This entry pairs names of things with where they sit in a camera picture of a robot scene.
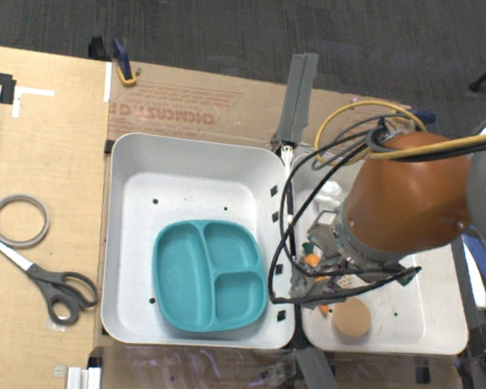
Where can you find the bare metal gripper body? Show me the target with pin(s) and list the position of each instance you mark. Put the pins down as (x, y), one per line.
(323, 237)

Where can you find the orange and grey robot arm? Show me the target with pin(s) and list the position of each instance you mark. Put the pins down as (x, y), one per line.
(404, 199)

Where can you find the white crumpled packet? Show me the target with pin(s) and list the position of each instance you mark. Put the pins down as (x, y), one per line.
(328, 195)

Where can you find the tan round biscuit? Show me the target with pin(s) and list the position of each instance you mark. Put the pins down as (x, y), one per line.
(352, 318)

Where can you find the white plastic tray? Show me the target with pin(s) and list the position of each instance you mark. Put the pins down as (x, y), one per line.
(135, 220)
(407, 321)

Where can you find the blue divided plate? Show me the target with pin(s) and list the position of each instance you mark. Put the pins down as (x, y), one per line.
(186, 270)

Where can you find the brown cardboard board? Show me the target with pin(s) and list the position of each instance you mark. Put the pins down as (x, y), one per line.
(182, 112)

